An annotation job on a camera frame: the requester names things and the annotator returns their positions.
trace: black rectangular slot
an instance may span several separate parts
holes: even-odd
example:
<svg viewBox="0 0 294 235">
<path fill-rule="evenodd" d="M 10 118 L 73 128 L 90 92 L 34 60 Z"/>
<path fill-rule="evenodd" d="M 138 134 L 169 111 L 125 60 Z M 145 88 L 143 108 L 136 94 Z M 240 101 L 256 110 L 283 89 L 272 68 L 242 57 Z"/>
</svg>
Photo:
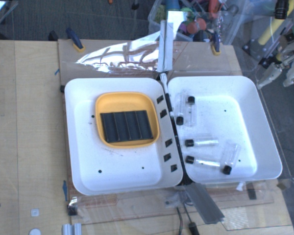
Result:
<svg viewBox="0 0 294 235">
<path fill-rule="evenodd" d="M 160 112 L 160 118 L 163 118 L 167 114 L 167 110 L 164 109 L 162 112 Z"/>
<path fill-rule="evenodd" d="M 160 103 L 163 100 L 163 95 L 161 95 L 160 97 L 157 98 L 157 103 Z"/>
<path fill-rule="evenodd" d="M 100 117 L 107 142 L 153 138 L 147 111 L 101 113 Z"/>
<path fill-rule="evenodd" d="M 166 144 L 166 147 L 168 147 L 170 144 L 172 144 L 172 139 L 167 140 L 167 141 L 165 142 L 165 144 Z"/>
<path fill-rule="evenodd" d="M 166 155 L 163 156 L 164 161 L 168 161 L 171 158 L 171 153 L 168 153 Z"/>
<path fill-rule="evenodd" d="M 175 170 L 177 170 L 177 165 L 176 164 L 171 165 L 171 172 L 174 172 Z"/>
</svg>

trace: vial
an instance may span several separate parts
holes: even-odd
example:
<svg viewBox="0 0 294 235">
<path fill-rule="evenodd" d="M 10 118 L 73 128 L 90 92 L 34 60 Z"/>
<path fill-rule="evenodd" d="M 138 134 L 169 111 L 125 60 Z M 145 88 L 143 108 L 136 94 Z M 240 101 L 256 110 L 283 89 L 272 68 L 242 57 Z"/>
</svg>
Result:
<svg viewBox="0 0 294 235">
<path fill-rule="evenodd" d="M 225 150 L 223 152 L 221 163 L 222 163 L 222 172 L 225 175 L 230 175 L 232 168 L 235 166 L 238 159 L 241 146 L 237 143 L 227 142 Z"/>
<path fill-rule="evenodd" d="M 189 96 L 186 101 L 186 122 L 188 127 L 194 127 L 196 125 L 196 105 L 195 98 Z"/>
<path fill-rule="evenodd" d="M 193 156 L 187 156 L 185 159 L 185 162 L 188 164 L 192 164 L 197 167 L 211 167 L 211 168 L 220 168 L 220 162 L 213 159 L 207 159 L 207 158 L 200 158 L 200 157 L 193 157 Z"/>
<path fill-rule="evenodd" d="M 185 140 L 186 147 L 215 146 L 218 144 L 219 144 L 219 140 L 214 137 L 186 139 Z"/>
<path fill-rule="evenodd" d="M 185 111 L 185 92 L 179 94 L 177 105 L 177 117 L 176 124 L 183 125 L 184 124 L 184 111 Z"/>
</svg>

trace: blue clamp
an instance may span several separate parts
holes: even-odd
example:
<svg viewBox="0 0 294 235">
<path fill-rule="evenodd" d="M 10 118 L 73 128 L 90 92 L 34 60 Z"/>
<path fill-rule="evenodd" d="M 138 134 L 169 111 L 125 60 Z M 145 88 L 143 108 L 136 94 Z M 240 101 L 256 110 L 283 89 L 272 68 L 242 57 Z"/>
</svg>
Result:
<svg viewBox="0 0 294 235">
<path fill-rule="evenodd" d="M 66 33 L 68 35 L 68 38 L 71 38 L 73 40 L 74 48 L 78 52 L 83 52 L 85 50 L 85 46 L 82 44 L 76 33 L 71 28 L 67 28 Z"/>
</svg>

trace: floor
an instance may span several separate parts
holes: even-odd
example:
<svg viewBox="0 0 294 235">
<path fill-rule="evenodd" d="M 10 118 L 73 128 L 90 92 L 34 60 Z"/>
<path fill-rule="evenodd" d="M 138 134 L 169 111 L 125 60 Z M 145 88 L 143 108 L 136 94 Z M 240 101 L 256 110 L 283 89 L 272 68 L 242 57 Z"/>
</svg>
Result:
<svg viewBox="0 0 294 235">
<path fill-rule="evenodd" d="M 145 36 L 149 25 L 147 17 L 155 0 L 139 0 L 134 33 L 131 6 L 135 0 L 113 0 L 112 4 L 107 0 L 16 1 L 19 4 L 5 24 L 0 25 L 0 33 L 11 40 L 47 41 L 53 30 L 59 38 L 67 38 L 67 27 L 78 32 L 82 39 L 130 40 Z M 244 75 L 256 82 L 265 69 L 242 51 L 247 41 L 244 31 L 250 27 L 248 23 L 242 25 L 232 44 Z M 294 85 L 283 87 L 285 76 L 283 72 L 259 94 L 282 159 L 284 169 L 279 182 L 294 225 Z"/>
</svg>

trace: white plastic tray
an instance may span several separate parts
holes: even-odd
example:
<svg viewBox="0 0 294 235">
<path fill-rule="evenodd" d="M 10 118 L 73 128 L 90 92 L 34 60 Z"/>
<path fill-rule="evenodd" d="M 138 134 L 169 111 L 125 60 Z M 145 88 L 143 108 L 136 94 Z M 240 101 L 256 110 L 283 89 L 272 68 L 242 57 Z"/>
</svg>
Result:
<svg viewBox="0 0 294 235">
<path fill-rule="evenodd" d="M 256 181 L 277 178 L 282 164 L 254 83 L 243 76 L 176 77 L 169 82 L 171 101 L 185 90 L 196 98 L 196 127 L 177 126 L 183 156 L 194 154 L 220 158 L 226 140 L 241 146 L 230 175 L 220 169 L 186 164 L 197 183 Z M 188 148 L 184 140 L 202 134 L 219 139 L 219 145 Z"/>
<path fill-rule="evenodd" d="M 141 148 L 120 149 L 99 138 L 95 116 L 96 99 L 110 92 L 141 92 L 158 114 L 160 137 Z M 65 86 L 68 135 L 73 184 L 85 195 L 166 188 L 183 176 L 170 116 L 161 85 L 151 78 L 85 78 Z M 167 114 L 160 118 L 160 112 Z M 166 141 L 172 143 L 166 147 Z"/>
</svg>

